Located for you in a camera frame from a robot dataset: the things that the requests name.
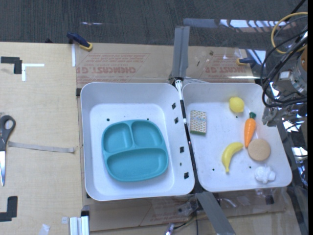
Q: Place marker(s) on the yellow banana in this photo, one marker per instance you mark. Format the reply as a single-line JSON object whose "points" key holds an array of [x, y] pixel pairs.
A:
{"points": [[230, 154]]}

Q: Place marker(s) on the white lumpy toy figure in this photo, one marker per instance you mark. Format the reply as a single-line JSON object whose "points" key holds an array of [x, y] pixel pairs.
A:
{"points": [[264, 174]]}

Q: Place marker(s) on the small patterned carton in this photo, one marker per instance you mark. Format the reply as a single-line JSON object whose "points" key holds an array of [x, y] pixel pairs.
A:
{"points": [[198, 122]]}

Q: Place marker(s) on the round tan biscuit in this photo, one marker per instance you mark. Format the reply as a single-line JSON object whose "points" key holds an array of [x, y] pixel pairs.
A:
{"points": [[259, 149]]}

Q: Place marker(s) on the white plastic tray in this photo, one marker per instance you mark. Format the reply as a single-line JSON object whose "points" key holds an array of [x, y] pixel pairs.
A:
{"points": [[127, 187], [220, 177]]}

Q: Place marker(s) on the blue divided plate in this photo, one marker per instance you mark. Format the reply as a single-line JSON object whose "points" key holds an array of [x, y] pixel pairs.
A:
{"points": [[137, 161]]}

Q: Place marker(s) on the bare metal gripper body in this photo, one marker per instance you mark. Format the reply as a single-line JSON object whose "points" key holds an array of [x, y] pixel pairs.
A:
{"points": [[297, 83]]}

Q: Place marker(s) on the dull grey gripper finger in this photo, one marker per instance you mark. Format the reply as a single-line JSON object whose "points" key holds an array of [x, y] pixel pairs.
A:
{"points": [[269, 117]]}

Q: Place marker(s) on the orange carrot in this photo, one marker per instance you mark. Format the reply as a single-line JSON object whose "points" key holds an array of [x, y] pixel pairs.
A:
{"points": [[250, 130]]}

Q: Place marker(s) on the brown cardboard board red print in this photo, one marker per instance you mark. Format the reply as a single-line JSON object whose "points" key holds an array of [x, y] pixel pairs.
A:
{"points": [[117, 57]]}

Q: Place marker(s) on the yellow lemon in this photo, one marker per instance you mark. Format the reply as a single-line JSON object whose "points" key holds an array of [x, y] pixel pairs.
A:
{"points": [[236, 104]]}

